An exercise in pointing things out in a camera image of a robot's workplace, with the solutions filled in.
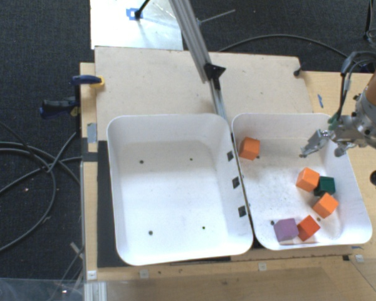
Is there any dark green cube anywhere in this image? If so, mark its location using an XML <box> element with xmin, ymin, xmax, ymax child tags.
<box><xmin>313</xmin><ymin>176</ymin><xmax>337</xmax><ymax>198</ymax></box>

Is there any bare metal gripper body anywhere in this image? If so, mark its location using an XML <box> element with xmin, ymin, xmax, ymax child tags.
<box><xmin>328</xmin><ymin>114</ymin><xmax>376</xmax><ymax>153</ymax></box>

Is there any reddish orange cube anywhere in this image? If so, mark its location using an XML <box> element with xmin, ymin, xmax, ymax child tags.
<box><xmin>296</xmin><ymin>214</ymin><xmax>321</xmax><ymax>242</ymax></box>

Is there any white plastic tray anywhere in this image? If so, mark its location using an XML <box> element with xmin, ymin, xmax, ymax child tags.
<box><xmin>231</xmin><ymin>112</ymin><xmax>373</xmax><ymax>251</ymax></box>
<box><xmin>106</xmin><ymin>113</ymin><xmax>255</xmax><ymax>267</ymax></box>

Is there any pale wood board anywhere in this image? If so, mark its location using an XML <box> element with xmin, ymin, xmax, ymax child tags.
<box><xmin>93</xmin><ymin>45</ymin><xmax>353</xmax><ymax>268</ymax></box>

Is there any purple cube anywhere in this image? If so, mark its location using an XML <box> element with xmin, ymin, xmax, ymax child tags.
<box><xmin>273</xmin><ymin>218</ymin><xmax>300</xmax><ymax>246</ymax></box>

